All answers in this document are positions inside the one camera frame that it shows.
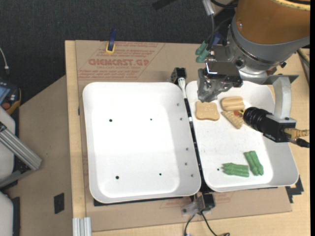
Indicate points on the tan hot dog bun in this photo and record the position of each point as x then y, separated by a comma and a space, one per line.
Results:
232, 103

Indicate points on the tan toast slice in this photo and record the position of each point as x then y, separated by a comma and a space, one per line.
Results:
206, 111

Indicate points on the green asparagus bundle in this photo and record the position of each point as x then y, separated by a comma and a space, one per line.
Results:
254, 162
236, 169

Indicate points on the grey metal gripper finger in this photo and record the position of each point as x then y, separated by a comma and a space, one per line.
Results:
216, 88
203, 87

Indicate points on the black cylinder on white bracket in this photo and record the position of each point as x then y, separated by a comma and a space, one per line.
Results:
268, 125

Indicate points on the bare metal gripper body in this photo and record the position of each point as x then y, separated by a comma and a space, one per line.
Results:
222, 71

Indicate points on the pizza slice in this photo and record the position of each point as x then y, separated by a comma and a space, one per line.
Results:
233, 119

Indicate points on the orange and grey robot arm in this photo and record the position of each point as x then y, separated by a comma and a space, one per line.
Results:
268, 16

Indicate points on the brown cardboard board, red print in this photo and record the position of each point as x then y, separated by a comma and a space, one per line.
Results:
118, 63

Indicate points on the thin black and white rod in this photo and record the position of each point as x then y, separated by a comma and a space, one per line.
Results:
193, 129

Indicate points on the white plastic tray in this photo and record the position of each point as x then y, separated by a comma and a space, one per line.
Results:
137, 144
226, 141

